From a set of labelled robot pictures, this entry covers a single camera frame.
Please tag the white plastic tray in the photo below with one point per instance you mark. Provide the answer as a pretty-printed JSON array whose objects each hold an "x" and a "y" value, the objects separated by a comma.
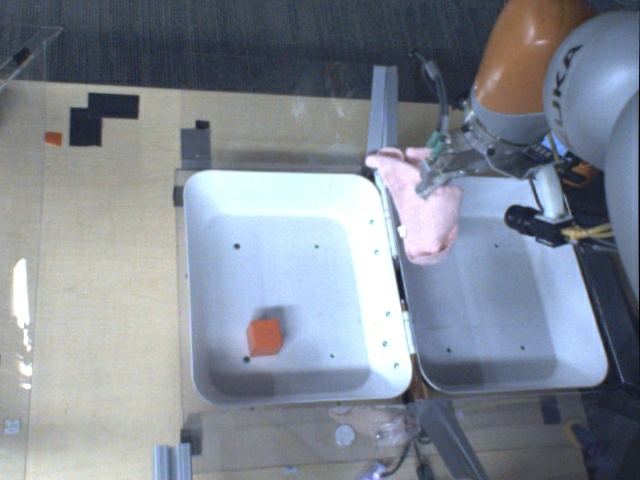
[
  {"x": 505, "y": 298},
  {"x": 300, "y": 288}
]

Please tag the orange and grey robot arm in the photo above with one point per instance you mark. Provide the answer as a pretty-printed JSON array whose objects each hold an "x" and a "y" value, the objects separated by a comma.
[{"x": 590, "y": 78}]

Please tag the black cylinder on white bracket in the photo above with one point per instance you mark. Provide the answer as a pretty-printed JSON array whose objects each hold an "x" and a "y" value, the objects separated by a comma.
[{"x": 530, "y": 220}]

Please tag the pink cloth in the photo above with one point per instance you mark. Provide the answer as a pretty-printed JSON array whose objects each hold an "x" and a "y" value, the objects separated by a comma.
[{"x": 430, "y": 228}]

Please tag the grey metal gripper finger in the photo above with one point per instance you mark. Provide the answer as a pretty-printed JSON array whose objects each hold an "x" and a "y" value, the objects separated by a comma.
[
  {"x": 444, "y": 180},
  {"x": 424, "y": 184}
]

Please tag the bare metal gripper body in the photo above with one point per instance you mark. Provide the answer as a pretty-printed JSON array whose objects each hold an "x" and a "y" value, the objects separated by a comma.
[{"x": 492, "y": 157}]

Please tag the orange cube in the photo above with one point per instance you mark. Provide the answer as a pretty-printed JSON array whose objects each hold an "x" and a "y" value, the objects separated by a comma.
[{"x": 264, "y": 337}]

